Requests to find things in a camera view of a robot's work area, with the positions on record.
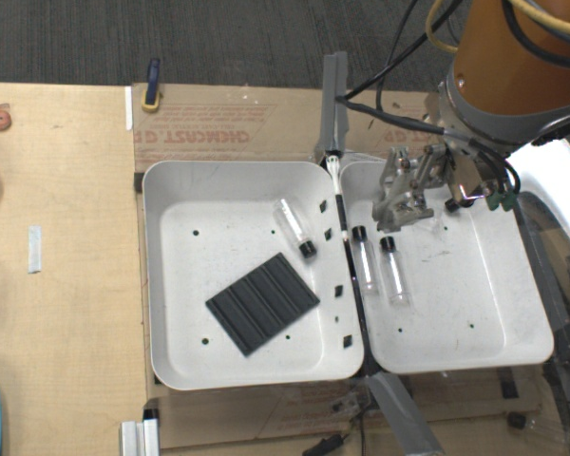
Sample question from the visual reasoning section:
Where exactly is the brown cardboard board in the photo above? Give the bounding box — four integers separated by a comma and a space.
131, 82, 552, 450

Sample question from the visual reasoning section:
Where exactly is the white plastic tray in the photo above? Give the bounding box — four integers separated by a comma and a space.
339, 160, 556, 375
141, 160, 366, 391

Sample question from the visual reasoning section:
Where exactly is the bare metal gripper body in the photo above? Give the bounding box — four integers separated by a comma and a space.
426, 93, 505, 207

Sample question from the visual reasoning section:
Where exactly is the black ribbed square panel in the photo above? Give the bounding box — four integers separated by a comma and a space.
204, 252, 322, 358

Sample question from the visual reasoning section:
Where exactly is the thin black and white rod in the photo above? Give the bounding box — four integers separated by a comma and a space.
326, 154, 375, 375

